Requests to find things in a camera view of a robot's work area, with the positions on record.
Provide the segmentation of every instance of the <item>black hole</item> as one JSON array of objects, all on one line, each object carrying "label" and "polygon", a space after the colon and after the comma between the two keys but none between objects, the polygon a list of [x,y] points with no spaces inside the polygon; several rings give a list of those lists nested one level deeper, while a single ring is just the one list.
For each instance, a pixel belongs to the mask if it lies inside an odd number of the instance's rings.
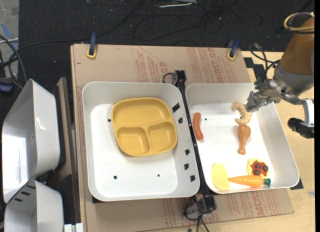
[{"label": "black hole", "polygon": [[21,194],[23,194],[25,196],[30,196],[30,193],[29,192],[25,192],[25,191],[22,191]]},{"label": "black hole", "polygon": [[179,108],[180,108],[180,104],[179,103],[174,105],[174,107],[172,108],[173,113],[176,112]]},{"label": "black hole", "polygon": [[30,188],[30,189],[36,189],[36,187],[35,186],[30,186],[30,185],[26,185],[28,188]]}]

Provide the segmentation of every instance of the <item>cardboard sheet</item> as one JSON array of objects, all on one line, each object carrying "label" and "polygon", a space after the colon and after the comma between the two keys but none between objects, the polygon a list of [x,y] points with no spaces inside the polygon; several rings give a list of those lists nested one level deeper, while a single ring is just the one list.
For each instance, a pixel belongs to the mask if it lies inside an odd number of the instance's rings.
[{"label": "cardboard sheet", "polygon": [[[99,45],[88,59],[89,45],[71,47],[81,221],[88,232],[138,232],[195,224],[183,216],[188,199],[154,199],[93,203],[88,188],[82,89],[94,81],[162,83],[166,73],[185,70],[186,84],[250,83],[240,50],[226,58],[226,48]],[[206,214],[206,224],[275,216],[293,212],[286,189],[263,190],[214,197],[217,210]]]}]

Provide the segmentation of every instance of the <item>white container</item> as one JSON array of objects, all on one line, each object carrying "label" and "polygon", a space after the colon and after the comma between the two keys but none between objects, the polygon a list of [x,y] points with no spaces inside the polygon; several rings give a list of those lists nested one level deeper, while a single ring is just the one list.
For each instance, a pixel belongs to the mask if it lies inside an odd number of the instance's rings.
[{"label": "white container", "polygon": [[31,178],[57,167],[60,142],[56,99],[29,79],[2,127],[2,189],[6,203]]},{"label": "white container", "polygon": [[6,205],[5,232],[62,232],[62,197],[54,189],[31,179]]},{"label": "white container", "polygon": [[[235,102],[247,103],[250,91],[256,91],[252,83],[192,84],[186,88],[190,116],[196,112],[201,114],[203,140],[198,140],[197,145],[205,182],[218,194],[290,188],[300,179],[274,103],[252,114],[247,124],[251,135],[246,142],[246,154],[238,153],[240,142],[235,119],[240,118],[240,112],[232,111],[231,107]],[[249,159],[259,159],[268,165],[270,187],[253,188],[231,183],[230,189],[220,190],[214,186],[213,164],[223,164],[230,178],[247,175]]]},{"label": "white container", "polygon": [[[132,157],[118,147],[111,121],[115,103],[154,97],[171,109],[177,129],[174,149],[150,156]],[[182,95],[164,83],[91,82],[82,91],[88,185],[98,200],[122,201],[181,198],[200,187],[198,167]]]}]

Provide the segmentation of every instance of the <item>yellow plate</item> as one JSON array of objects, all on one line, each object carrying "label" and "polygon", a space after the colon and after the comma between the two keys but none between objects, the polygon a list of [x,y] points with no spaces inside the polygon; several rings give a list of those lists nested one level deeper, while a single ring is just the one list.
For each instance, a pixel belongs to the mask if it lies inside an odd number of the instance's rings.
[{"label": "yellow plate", "polygon": [[172,150],[178,142],[175,121],[167,104],[155,97],[117,102],[111,111],[119,148],[132,157]]}]

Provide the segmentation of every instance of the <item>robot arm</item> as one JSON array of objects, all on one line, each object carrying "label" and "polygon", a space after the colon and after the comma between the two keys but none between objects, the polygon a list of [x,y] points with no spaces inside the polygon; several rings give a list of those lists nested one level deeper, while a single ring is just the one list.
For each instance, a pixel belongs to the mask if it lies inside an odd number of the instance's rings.
[{"label": "robot arm", "polygon": [[295,29],[297,33],[275,67],[272,79],[265,79],[258,84],[258,91],[251,91],[247,104],[244,105],[248,112],[256,112],[262,106],[271,102],[279,103],[281,100],[293,105],[302,105],[305,121],[291,118],[288,126],[305,138],[314,138],[314,102],[310,99],[300,99],[299,95],[314,86],[315,35],[311,33],[314,26],[315,17],[312,16],[300,28]]}]

